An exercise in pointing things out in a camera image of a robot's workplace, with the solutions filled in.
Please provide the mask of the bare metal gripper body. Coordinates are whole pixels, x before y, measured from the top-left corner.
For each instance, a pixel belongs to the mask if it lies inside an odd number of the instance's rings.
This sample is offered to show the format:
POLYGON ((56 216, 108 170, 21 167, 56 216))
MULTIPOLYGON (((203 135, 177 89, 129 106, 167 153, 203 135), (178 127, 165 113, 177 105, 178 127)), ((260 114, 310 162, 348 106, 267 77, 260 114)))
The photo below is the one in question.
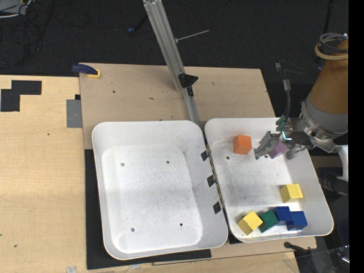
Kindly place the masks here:
POLYGON ((339 134, 319 129, 318 127, 310 130, 309 128, 291 127, 288 129, 288 141, 290 143, 305 146, 307 149, 318 147, 327 153, 348 152, 348 145, 339 145, 334 140, 339 134))

